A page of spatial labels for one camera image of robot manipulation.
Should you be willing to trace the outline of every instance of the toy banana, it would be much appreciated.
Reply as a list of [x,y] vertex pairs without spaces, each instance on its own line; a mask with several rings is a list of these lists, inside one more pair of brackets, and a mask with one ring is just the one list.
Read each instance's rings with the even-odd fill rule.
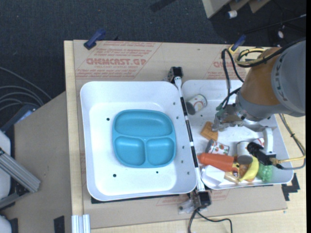
[[253,162],[249,165],[248,170],[243,175],[243,177],[239,178],[239,181],[242,182],[244,180],[252,180],[256,177],[258,170],[259,170],[259,161],[258,159],[253,156]]

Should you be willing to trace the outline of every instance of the blue plate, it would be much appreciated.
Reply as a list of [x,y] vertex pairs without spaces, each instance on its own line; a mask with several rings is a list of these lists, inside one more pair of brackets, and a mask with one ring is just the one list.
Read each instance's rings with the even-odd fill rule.
[[131,167],[162,167],[176,155],[175,129],[164,113],[152,110],[124,110],[112,126],[117,159]]

